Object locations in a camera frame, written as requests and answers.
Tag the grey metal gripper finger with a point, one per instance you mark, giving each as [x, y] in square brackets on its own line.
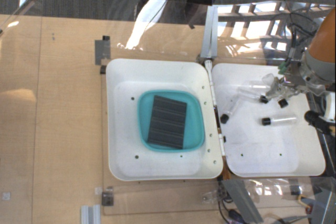
[273, 91]
[288, 93]

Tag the white plastic tray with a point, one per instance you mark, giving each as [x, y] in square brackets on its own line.
[162, 165]
[262, 149]

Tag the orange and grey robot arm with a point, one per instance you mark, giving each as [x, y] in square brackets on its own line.
[324, 42]

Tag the black cylinder on white bracket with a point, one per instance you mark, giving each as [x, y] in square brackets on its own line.
[316, 119]

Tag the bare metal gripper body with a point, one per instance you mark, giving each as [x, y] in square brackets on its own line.
[298, 84]

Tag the teal plate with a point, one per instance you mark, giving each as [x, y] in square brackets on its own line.
[195, 123]

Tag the thin black and white rod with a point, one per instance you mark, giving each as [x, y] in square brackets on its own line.
[212, 84]

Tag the clear plastic bottle black cap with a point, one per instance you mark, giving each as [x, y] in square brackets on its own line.
[282, 120]
[283, 103]
[231, 110]
[249, 94]

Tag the dark striped rectangular pad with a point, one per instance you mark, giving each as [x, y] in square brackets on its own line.
[167, 122]

